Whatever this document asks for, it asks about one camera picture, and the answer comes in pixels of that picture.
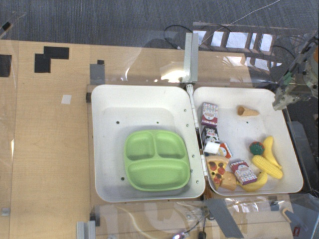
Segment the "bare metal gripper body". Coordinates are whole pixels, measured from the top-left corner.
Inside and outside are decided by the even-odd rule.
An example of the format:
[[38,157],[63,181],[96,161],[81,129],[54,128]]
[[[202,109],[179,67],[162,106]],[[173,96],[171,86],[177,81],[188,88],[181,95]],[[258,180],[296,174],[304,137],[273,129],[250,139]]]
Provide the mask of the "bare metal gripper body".
[[285,75],[285,94],[300,98],[315,97],[319,94],[318,70],[304,70],[301,73],[288,72]]

